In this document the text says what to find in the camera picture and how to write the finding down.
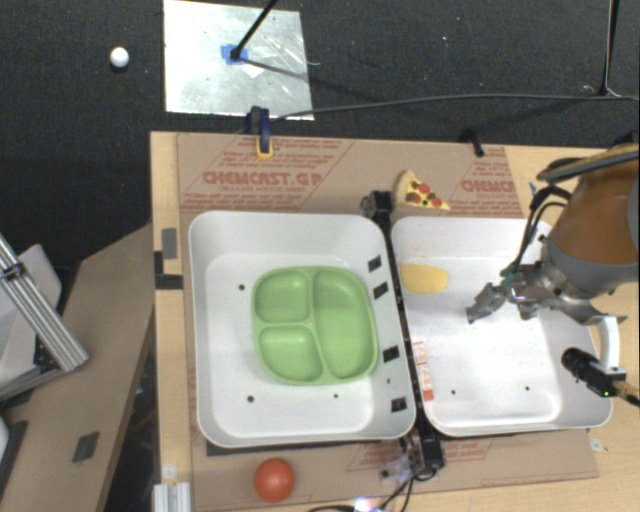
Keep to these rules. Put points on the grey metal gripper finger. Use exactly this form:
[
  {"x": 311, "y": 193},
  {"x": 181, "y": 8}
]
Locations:
[
  {"x": 477, "y": 311},
  {"x": 495, "y": 292}
]

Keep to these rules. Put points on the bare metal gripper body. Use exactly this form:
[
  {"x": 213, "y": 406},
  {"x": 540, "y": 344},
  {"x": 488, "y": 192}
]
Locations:
[{"x": 537, "y": 292}]

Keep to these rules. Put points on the black cylinder on white bracket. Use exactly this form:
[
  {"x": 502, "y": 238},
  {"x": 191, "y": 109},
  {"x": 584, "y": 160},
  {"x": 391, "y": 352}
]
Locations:
[{"x": 590, "y": 372}]

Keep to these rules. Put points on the white plastic tray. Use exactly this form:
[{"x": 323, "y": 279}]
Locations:
[
  {"x": 500, "y": 365},
  {"x": 225, "y": 320}
]

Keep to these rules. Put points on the red ball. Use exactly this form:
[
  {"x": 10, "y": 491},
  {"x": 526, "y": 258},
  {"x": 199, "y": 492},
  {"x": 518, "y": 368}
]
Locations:
[{"x": 273, "y": 480}]

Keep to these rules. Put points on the yellow oval biscuit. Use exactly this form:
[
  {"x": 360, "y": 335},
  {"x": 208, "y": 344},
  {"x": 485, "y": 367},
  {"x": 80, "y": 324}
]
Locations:
[{"x": 424, "y": 279}]

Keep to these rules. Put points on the brown cardboard board, red print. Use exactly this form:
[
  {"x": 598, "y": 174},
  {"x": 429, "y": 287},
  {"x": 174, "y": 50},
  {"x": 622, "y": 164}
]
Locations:
[{"x": 320, "y": 175}]

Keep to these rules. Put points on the green divided plate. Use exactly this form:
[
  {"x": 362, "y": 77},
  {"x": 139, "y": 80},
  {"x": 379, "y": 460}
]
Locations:
[{"x": 315, "y": 325}]

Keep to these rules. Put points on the white ball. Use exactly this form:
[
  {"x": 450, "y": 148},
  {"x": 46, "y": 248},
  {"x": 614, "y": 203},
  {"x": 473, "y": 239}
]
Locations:
[{"x": 119, "y": 56}]

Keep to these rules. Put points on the thin black and white rod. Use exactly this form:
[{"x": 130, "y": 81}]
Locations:
[{"x": 405, "y": 320}]

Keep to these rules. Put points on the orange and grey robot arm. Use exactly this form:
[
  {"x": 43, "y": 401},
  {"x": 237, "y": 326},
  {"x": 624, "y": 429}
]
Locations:
[{"x": 595, "y": 215}]

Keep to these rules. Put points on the toy pizza slice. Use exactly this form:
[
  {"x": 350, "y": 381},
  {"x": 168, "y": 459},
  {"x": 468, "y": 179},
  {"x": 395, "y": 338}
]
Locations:
[{"x": 422, "y": 192}]

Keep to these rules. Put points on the shiny metal sheet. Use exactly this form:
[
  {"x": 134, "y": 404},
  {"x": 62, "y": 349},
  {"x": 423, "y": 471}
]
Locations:
[{"x": 210, "y": 75}]

